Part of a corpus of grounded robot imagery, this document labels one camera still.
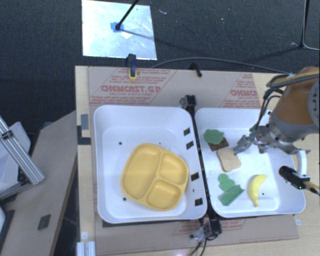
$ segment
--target yellow plate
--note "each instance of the yellow plate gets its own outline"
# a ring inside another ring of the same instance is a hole
[[[121,188],[130,199],[159,211],[177,206],[189,177],[186,162],[154,144],[138,145],[127,160]]]

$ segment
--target toy bread slice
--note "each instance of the toy bread slice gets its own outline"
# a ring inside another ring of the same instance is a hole
[[[216,154],[221,161],[223,171],[227,173],[241,166],[241,162],[238,156],[234,154],[232,147],[221,148]]]

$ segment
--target robotic arm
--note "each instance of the robotic arm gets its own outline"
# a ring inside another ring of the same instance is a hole
[[[294,146],[309,134],[319,133],[319,68],[306,67],[294,75],[277,75],[268,84],[257,123],[250,129],[250,135],[243,135],[233,148],[238,154],[252,144],[257,145],[261,154],[269,147],[279,148],[289,155],[297,155],[298,172],[286,166],[279,173],[298,189],[310,188],[310,177],[306,175],[306,152]],[[259,125],[273,97],[280,98],[273,112],[269,112],[269,122]]]

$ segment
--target wooden surface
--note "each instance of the wooden surface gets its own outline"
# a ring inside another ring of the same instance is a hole
[[[266,89],[266,83],[274,74],[254,73],[253,79],[259,98],[262,99]],[[88,67],[76,67],[76,103],[77,103],[77,124],[81,123],[81,114],[89,113],[88,100]],[[275,106],[276,101],[271,102],[269,109]],[[83,131],[82,136],[90,136]],[[296,144],[302,149],[310,149],[307,155],[308,174],[311,181],[319,183],[319,135],[313,134],[307,136],[304,141]],[[80,200],[80,231],[88,232],[89,239],[83,239],[83,242],[95,240],[94,225],[94,207],[93,207],[93,186],[92,186],[92,169],[91,149],[89,145],[78,146],[78,168],[79,168],[79,200]],[[306,208],[297,214],[295,219],[300,219],[301,226],[298,226],[299,239],[281,240],[272,242],[258,242],[223,246],[208,246],[203,255],[226,255],[226,256],[269,256],[269,255],[314,255],[320,251],[320,208],[319,197],[311,192],[306,191]],[[130,256],[187,256],[192,249],[176,249],[152,252],[131,253]],[[194,255],[200,255],[201,248]]]
[[[52,256],[76,173],[75,111],[41,130],[32,160],[45,179],[20,192],[4,205],[15,210],[1,256]],[[42,216],[51,215],[48,227],[38,230]]]

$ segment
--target yellow banana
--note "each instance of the yellow banana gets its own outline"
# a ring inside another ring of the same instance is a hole
[[[249,186],[249,197],[254,203],[254,207],[258,207],[259,187],[266,180],[267,176],[264,174],[256,175]]]

